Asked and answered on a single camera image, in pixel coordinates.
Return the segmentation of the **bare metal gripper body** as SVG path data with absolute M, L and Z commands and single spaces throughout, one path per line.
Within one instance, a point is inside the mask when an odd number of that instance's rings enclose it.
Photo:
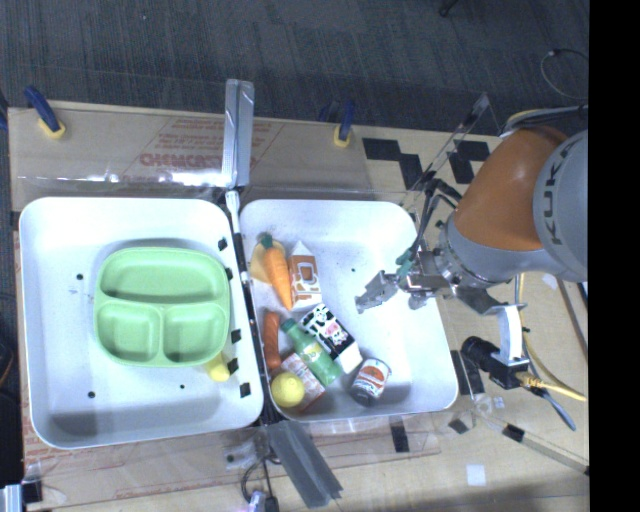
M 411 310 L 424 307 L 431 298 L 448 297 L 458 286 L 442 249 L 419 251 L 398 268 L 398 288 L 409 295 Z

